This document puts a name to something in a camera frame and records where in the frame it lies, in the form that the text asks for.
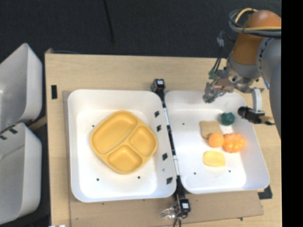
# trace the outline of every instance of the dark green object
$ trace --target dark green object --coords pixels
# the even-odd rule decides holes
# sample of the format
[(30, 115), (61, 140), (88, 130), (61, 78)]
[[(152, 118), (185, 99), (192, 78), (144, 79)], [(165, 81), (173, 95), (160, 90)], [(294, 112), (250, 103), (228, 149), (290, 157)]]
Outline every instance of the dark green object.
[(235, 115), (233, 113), (223, 113), (221, 114), (221, 120), (223, 125), (231, 125), (235, 122)]

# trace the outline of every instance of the yellow divided plate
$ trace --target yellow divided plate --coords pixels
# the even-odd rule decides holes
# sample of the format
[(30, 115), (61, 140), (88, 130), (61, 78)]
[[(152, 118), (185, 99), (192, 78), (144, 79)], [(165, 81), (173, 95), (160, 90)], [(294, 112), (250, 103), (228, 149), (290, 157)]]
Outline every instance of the yellow divided plate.
[(155, 153), (158, 141), (151, 129), (128, 111), (117, 111), (92, 132), (94, 152), (113, 170), (133, 173)]

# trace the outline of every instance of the orange pumpkin toy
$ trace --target orange pumpkin toy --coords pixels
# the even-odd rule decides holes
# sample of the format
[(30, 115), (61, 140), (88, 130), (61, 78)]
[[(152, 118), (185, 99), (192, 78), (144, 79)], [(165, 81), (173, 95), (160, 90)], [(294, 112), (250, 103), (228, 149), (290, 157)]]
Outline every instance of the orange pumpkin toy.
[(245, 139), (236, 133), (230, 133), (224, 136), (223, 147), (227, 152), (238, 152), (244, 148)]

